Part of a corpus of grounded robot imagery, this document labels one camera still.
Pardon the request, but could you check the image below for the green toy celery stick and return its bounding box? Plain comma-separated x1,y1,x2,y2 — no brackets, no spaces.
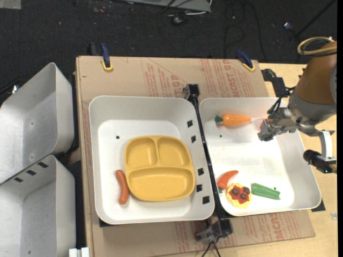
251,183,281,200

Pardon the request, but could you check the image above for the brown cardboard board red print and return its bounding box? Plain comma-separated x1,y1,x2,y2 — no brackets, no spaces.
76,55,316,257

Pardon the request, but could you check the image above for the yellow toy spaghetti with meatballs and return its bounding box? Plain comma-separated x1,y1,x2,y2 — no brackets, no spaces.
225,183,252,209

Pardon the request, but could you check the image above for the black block with thin wires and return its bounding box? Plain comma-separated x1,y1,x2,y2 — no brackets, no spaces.
195,218,233,245
182,84,201,101

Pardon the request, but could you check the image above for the white plastic tray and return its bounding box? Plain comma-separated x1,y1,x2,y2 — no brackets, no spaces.
199,97,322,217
88,95,216,225

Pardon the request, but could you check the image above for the orange toy sausage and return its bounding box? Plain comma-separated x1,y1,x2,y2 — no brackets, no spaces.
115,169,130,205

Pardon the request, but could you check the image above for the thin black rod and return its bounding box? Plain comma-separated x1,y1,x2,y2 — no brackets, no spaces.
190,95,225,220

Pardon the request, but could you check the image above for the black cylinder on white bracket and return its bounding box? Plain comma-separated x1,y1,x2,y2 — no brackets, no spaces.
303,130,338,174

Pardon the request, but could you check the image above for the red toy chili pepper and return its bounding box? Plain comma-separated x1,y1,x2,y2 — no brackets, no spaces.
216,170,239,194

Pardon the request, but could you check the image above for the yellow divided plate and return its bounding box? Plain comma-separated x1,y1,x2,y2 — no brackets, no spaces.
123,135,196,202

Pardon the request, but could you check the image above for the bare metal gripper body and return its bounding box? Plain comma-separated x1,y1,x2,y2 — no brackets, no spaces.
267,107,300,135

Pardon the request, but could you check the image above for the orange toy carrot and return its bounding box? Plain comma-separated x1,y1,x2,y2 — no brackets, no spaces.
214,114,252,129

